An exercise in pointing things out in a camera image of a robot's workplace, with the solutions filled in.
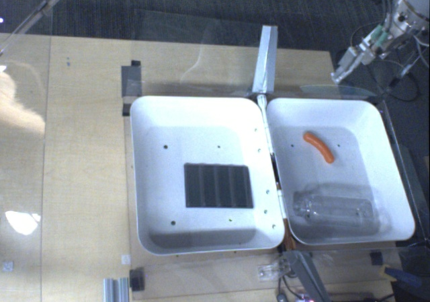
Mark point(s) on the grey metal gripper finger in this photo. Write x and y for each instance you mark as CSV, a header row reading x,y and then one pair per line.
x,y
346,77
351,58

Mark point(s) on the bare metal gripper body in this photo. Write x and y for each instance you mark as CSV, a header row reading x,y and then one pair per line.
x,y
401,21

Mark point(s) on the orange sausage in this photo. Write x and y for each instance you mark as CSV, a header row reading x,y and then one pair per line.
x,y
319,146

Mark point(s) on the white plastic tray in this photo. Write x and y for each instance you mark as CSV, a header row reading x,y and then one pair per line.
x,y
369,166
201,132

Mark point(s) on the clear plastic bottle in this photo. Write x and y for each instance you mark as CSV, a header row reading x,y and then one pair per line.
x,y
336,210

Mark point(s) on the black ridged rectangular block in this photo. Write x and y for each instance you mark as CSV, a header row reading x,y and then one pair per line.
x,y
218,186

